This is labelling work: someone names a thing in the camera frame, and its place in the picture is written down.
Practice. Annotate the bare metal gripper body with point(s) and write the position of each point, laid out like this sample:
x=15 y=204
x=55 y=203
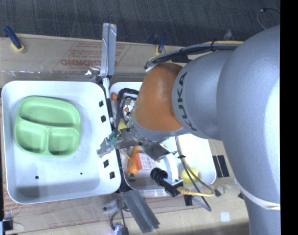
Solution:
x=129 y=139

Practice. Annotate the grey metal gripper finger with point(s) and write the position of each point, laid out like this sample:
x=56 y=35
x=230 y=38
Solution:
x=108 y=141
x=102 y=152

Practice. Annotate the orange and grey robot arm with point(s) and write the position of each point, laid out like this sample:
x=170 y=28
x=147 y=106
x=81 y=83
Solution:
x=212 y=101

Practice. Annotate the orange carrot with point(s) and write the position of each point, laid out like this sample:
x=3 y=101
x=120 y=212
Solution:
x=132 y=165

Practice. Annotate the white carton with orange print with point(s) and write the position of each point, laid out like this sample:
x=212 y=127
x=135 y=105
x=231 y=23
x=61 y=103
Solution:
x=128 y=110

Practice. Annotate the white packet with red print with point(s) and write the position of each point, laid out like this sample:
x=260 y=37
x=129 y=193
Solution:
x=148 y=164

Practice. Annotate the small orange toy food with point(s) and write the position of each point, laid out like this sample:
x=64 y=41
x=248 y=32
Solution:
x=113 y=97

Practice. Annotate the white plastic tray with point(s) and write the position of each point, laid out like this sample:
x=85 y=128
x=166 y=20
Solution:
x=202 y=155
x=65 y=180

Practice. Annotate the thin black and white rod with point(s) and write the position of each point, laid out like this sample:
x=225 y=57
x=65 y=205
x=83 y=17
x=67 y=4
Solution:
x=106 y=87

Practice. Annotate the green divided plate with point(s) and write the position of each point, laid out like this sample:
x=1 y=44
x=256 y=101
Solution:
x=47 y=126

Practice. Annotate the yellow lemon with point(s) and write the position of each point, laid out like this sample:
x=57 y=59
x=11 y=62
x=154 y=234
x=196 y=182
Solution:
x=188 y=177

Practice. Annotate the brown cardboard board, red print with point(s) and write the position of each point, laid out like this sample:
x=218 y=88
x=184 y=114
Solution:
x=55 y=55

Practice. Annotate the black cylinder on white bracket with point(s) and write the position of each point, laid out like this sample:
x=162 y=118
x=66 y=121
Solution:
x=172 y=186

